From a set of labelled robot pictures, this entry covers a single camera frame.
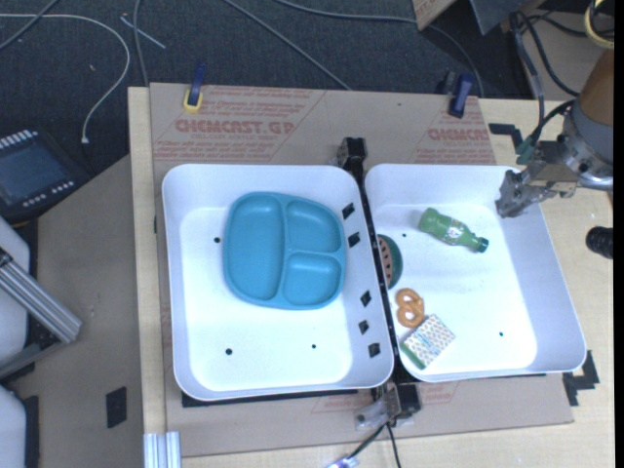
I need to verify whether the patterned white and green packet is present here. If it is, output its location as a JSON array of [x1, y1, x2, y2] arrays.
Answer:
[[400, 313, 457, 371]]

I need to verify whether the blue divided plate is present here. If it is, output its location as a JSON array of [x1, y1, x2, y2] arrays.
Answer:
[[221, 190, 349, 312]]

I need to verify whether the brown cardboard board red print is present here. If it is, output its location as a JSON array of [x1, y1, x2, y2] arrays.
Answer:
[[148, 82, 576, 458]]

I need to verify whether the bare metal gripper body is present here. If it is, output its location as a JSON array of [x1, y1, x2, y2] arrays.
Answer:
[[525, 136, 614, 200]]

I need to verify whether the thin black rod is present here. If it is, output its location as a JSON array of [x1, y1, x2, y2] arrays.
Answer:
[[354, 159, 399, 390]]

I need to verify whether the green plastic bottle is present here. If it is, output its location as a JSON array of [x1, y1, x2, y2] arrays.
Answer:
[[416, 206, 490, 254]]

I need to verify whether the white plastic tray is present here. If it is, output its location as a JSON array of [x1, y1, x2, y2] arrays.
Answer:
[[160, 163, 396, 403], [363, 162, 588, 384]]

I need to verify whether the orange pretzel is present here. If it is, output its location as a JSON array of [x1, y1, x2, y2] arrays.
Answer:
[[394, 287, 426, 329]]

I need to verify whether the green watermelon slice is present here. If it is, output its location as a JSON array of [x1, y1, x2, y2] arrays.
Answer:
[[375, 233, 406, 292]]

